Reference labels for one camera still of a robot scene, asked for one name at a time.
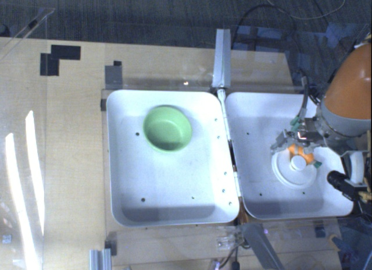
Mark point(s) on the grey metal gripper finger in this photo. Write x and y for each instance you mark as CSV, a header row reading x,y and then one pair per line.
x,y
311,147
280,141

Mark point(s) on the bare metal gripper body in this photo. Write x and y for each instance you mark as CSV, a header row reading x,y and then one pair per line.
x,y
308,132

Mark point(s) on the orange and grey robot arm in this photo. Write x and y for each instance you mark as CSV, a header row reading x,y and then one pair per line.
x,y
347,88

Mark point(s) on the orange bottle with white cap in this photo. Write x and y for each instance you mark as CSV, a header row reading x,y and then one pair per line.
x,y
298,161

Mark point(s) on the white plastic tray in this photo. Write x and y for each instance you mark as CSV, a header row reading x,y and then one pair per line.
x,y
174,181
255,158

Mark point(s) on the white round plate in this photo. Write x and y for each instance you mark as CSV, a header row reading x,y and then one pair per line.
x,y
283,172

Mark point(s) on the thin black and white rod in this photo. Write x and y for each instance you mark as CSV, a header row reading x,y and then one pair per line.
x,y
225,114

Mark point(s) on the green bowl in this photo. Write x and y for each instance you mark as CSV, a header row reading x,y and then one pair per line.
x,y
168,130

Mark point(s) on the pale wood board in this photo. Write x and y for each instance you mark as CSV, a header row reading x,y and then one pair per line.
x,y
174,242

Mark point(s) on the black cylinder on white bracket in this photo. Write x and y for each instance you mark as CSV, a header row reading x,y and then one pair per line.
x,y
338,179

